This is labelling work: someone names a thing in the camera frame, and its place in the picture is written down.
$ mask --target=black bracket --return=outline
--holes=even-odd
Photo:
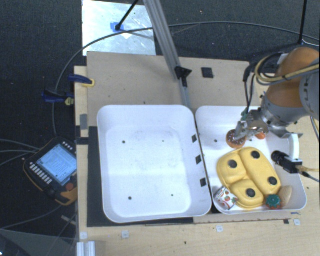
[[[181,66],[176,66],[174,71],[175,71],[176,77],[182,80],[182,86],[188,87],[187,77],[190,75],[192,70],[181,67]]]

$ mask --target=empty white tray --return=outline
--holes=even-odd
[[[193,113],[109,105],[97,115],[105,215],[115,223],[202,216],[212,199]]]
[[[244,109],[245,107],[240,106],[203,106],[195,114],[205,166],[213,195],[222,187],[217,174],[217,163],[222,156],[234,150],[228,146],[226,135],[228,131],[236,128]],[[292,211],[304,208],[307,204],[307,195],[299,174],[289,174],[271,159],[271,154],[274,151],[284,152],[289,155],[290,140],[281,139],[269,132],[264,140],[253,137],[252,141],[247,141],[244,146],[260,150],[274,167],[282,186],[292,186],[290,202],[283,209],[277,211]],[[227,210],[221,207],[215,199],[213,199],[213,203],[221,213],[227,215],[270,211],[266,206],[247,210],[237,205]]]

